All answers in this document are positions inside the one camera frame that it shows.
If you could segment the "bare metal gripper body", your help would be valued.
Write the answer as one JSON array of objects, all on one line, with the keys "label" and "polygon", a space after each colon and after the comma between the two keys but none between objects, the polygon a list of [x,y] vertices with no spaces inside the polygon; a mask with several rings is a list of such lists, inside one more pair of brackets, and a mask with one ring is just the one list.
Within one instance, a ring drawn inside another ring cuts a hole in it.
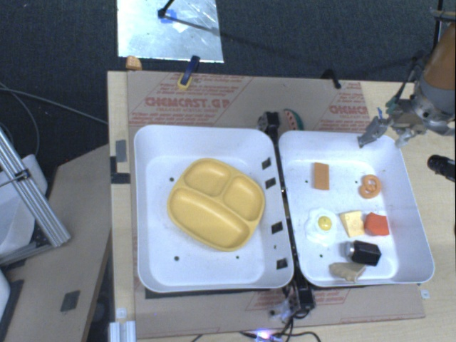
[{"label": "bare metal gripper body", "polygon": [[421,135],[432,131],[438,135],[454,135],[450,127],[453,114],[437,109],[428,101],[400,99],[389,106],[390,126],[399,135]]}]

